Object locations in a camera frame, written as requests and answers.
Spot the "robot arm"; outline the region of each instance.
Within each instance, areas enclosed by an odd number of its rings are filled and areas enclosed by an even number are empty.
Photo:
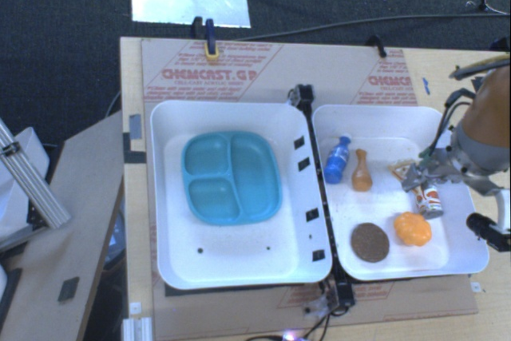
[[[491,69],[476,94],[460,89],[450,95],[435,140],[413,165],[402,182],[405,191],[428,183],[463,182],[483,196],[497,199],[499,220],[474,213],[467,225],[498,251],[509,251],[509,189],[494,184],[489,176],[509,168],[509,56],[483,65],[458,69],[451,77],[458,80]],[[437,148],[438,138],[446,129],[452,112],[473,99],[464,117],[452,128],[450,145]]]

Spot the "blue plate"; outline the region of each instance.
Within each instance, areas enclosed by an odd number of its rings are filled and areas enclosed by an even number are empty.
[[[194,137],[183,149],[181,168],[188,205],[204,222],[260,222],[275,215],[282,203],[275,155],[255,133]]]

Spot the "brown disc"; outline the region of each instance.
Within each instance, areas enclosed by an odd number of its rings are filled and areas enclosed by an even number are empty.
[[[379,262],[389,254],[389,238],[376,224],[359,224],[351,233],[351,248],[362,260]]]

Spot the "dark floor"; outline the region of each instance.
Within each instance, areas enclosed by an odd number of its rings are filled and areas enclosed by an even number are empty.
[[[269,41],[363,45],[378,34],[387,46],[462,50],[487,50],[498,38],[509,41],[509,16],[495,18],[480,11],[480,3],[248,0],[252,28],[220,28],[216,35],[237,39],[360,19],[472,14],[365,23]],[[489,3],[509,12],[510,0]],[[13,133],[33,126],[49,144],[95,124],[120,88],[121,36],[185,38],[189,28],[132,22],[130,0],[0,0],[0,118]]]

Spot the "wooden bowling pin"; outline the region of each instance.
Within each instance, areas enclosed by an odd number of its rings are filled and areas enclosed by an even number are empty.
[[[355,191],[365,192],[373,186],[373,180],[371,179],[369,170],[367,169],[367,152],[363,149],[357,149],[355,153],[357,154],[358,164],[351,176],[351,182],[353,183],[353,189]]]

